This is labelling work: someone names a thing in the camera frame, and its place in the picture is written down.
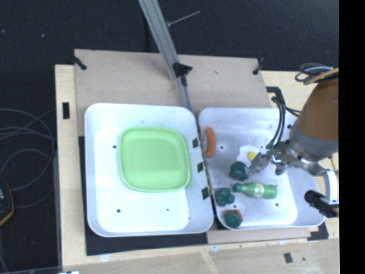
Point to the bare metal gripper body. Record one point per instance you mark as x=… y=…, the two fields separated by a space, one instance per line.
x=296 y=157

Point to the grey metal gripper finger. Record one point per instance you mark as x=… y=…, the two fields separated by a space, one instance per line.
x=281 y=167
x=259 y=164

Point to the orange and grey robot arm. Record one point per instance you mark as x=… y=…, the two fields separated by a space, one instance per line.
x=319 y=110

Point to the white fried egg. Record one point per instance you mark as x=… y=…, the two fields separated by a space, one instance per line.
x=245 y=150

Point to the green broccoli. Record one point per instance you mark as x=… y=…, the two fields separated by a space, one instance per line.
x=224 y=196
x=238 y=171

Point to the green plastic bottle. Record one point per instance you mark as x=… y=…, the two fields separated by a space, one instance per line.
x=256 y=190

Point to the white plastic tray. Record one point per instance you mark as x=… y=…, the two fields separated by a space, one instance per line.
x=256 y=213
x=142 y=210

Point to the orange sausage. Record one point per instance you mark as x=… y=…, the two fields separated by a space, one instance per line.
x=210 y=141

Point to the red and green strawberry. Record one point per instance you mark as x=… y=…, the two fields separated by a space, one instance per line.
x=233 y=218

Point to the green plate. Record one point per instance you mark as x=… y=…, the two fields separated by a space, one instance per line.
x=154 y=158

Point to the brown flat board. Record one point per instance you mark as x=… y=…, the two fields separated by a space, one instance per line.
x=128 y=78

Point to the black cylinder on white bracket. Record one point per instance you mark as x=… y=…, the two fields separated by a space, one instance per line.
x=319 y=201

